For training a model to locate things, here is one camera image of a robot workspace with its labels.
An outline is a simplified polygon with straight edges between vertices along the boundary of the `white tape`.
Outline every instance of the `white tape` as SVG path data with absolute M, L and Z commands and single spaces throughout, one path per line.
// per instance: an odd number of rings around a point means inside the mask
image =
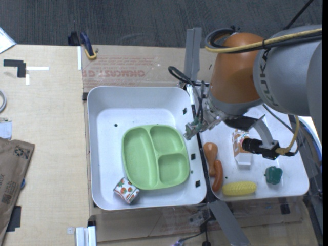
M 26 67 L 26 70 L 49 70 L 49 67 Z
M 77 47 L 77 68 L 78 68 L 79 70 L 82 69 L 81 47 Z
M 85 228 L 77 227 L 75 229 L 75 245 L 76 246 L 85 246 Z
M 28 73 L 25 74 L 25 85 L 26 86 L 30 85 L 30 74 Z

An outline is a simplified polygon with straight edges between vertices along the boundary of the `toy hot dog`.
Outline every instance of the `toy hot dog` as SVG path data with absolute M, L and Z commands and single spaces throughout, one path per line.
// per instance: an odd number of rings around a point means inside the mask
M 213 167 L 215 170 L 215 179 L 212 184 L 212 190 L 214 192 L 217 192 L 220 190 L 223 182 L 223 168 L 222 168 L 222 163 L 220 160 L 215 160 L 213 163 Z

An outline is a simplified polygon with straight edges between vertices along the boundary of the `green divided tray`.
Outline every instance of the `green divided tray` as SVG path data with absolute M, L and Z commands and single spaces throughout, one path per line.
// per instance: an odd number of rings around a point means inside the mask
M 129 129 L 122 138 L 122 158 L 129 181 L 141 190 L 179 185 L 190 173 L 184 140 L 166 125 Z

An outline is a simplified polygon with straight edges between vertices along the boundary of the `yellow corn cob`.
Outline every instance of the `yellow corn cob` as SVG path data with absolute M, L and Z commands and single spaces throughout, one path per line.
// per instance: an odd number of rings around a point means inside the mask
M 223 185 L 222 192 L 225 196 L 243 196 L 256 190 L 256 183 L 252 181 L 238 181 Z

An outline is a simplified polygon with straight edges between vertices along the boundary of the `green toy pepper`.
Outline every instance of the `green toy pepper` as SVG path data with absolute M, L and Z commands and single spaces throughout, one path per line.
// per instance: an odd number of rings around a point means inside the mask
M 276 166 L 268 167 L 265 170 L 265 179 L 267 183 L 276 185 L 280 182 L 281 176 L 282 176 L 282 169 L 277 168 Z

